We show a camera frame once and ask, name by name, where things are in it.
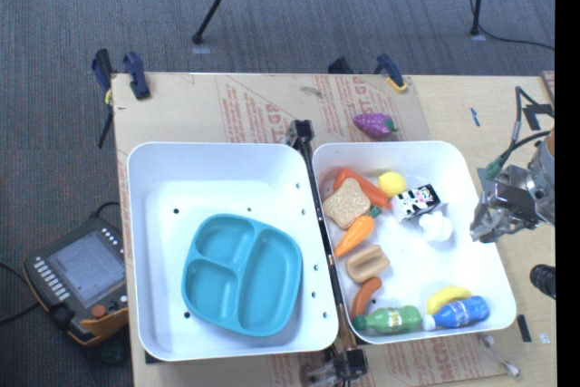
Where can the brown cardboard board red print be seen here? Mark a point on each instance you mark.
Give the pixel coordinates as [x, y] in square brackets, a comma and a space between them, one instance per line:
[254, 109]

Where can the green plastic bottle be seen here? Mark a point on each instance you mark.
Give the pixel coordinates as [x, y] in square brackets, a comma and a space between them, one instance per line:
[392, 320]

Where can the yellow lemon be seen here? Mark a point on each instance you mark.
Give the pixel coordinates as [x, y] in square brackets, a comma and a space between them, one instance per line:
[392, 184]

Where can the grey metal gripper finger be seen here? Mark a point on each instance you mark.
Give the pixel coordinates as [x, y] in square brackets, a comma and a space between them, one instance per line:
[502, 225]
[480, 219]

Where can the cow print milk carton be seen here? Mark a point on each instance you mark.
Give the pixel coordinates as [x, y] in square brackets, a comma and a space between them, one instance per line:
[416, 201]

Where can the orange-brown sausage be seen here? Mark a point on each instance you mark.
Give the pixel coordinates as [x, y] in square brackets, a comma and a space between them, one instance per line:
[364, 297]

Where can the blue plastic bottle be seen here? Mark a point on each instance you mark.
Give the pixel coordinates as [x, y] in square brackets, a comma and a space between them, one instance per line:
[460, 312]

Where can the purple grapes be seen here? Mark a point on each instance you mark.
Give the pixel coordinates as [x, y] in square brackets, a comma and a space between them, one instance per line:
[370, 125]

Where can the tan bread slice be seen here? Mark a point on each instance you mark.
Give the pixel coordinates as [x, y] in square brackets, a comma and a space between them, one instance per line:
[345, 203]

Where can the white lumpy toy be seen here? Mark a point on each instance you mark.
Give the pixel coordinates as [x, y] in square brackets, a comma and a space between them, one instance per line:
[436, 226]

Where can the yellow banana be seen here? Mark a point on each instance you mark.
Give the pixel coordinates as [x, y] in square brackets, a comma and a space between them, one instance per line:
[446, 297]

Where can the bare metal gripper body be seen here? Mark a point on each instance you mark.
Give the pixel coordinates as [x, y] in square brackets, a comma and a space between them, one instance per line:
[521, 195]

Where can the tan hot dog bun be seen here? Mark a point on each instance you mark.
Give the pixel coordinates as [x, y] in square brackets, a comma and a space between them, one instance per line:
[367, 264]

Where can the orange carrot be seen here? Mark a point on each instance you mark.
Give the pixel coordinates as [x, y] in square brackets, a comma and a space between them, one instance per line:
[374, 192]
[355, 233]

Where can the white plastic tray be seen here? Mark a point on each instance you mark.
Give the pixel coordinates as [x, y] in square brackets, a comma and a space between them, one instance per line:
[435, 267]
[163, 177]

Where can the blue divided plate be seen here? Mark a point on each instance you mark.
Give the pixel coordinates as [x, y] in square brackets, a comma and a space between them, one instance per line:
[244, 276]

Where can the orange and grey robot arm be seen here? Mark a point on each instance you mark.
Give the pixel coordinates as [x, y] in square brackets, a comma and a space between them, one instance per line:
[551, 142]

